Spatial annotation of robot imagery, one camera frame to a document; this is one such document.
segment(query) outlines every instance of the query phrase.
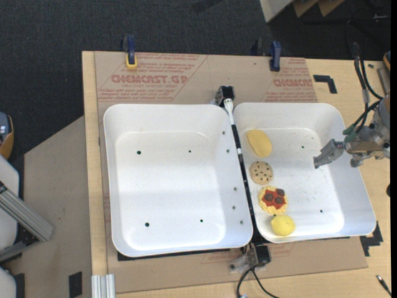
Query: yellow toy food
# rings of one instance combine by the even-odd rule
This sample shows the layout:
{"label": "yellow toy food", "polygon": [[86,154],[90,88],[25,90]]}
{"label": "yellow toy food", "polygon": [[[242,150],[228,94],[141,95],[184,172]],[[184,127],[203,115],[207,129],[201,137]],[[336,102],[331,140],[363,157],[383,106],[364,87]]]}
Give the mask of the yellow toy food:
{"label": "yellow toy food", "polygon": [[259,129],[249,130],[247,139],[259,158],[266,158],[272,153],[272,142],[263,131]]}
{"label": "yellow toy food", "polygon": [[288,236],[295,230],[295,223],[288,215],[276,215],[270,224],[273,232],[279,236]]}

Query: black fabric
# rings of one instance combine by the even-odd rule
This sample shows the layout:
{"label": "black fabric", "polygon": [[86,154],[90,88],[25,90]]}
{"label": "black fabric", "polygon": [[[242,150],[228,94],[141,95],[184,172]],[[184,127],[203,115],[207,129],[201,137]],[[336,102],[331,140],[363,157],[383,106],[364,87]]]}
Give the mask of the black fabric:
{"label": "black fabric", "polygon": [[[391,0],[377,1],[390,16]],[[371,6],[346,0],[327,17],[315,6],[301,18],[288,6],[267,23],[259,0],[0,0],[0,111],[14,121],[15,154],[26,153],[84,114],[81,52],[120,50],[123,34],[138,52],[250,55],[261,38],[264,53],[276,40],[282,56],[331,59],[350,58],[347,37],[366,60],[382,60],[390,21],[345,34],[347,19],[373,16],[361,9]]]}

